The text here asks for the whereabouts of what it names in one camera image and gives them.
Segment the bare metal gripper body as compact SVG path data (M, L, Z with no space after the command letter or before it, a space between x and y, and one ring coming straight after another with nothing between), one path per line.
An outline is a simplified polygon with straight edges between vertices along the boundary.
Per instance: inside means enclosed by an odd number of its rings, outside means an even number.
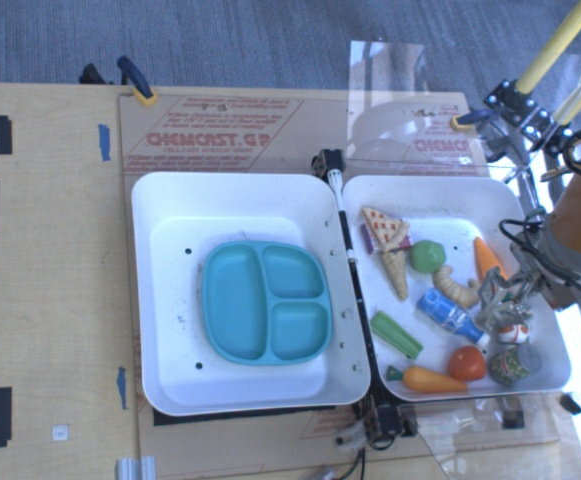
M528 241L513 241L510 251L518 263L517 271L509 278L509 282L516 289L516 298L541 296L548 299L550 286L541 263L543 256L538 245Z

